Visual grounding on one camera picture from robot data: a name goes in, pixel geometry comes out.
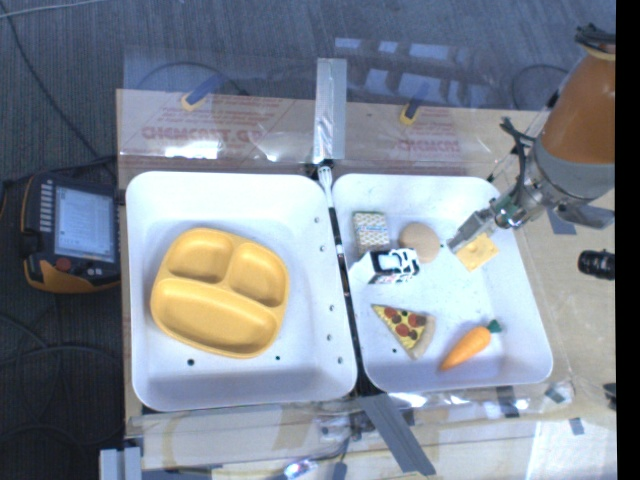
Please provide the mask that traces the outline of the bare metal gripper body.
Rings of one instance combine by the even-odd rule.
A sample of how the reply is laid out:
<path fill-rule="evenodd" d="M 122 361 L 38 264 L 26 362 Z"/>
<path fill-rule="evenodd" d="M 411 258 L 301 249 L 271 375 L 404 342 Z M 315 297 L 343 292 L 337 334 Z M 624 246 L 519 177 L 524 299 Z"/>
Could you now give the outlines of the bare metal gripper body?
<path fill-rule="evenodd" d="M 474 232 L 493 233 L 496 229 L 517 229 L 540 216 L 544 194 L 539 179 L 525 177 L 509 190 L 490 200 L 473 214 Z"/>

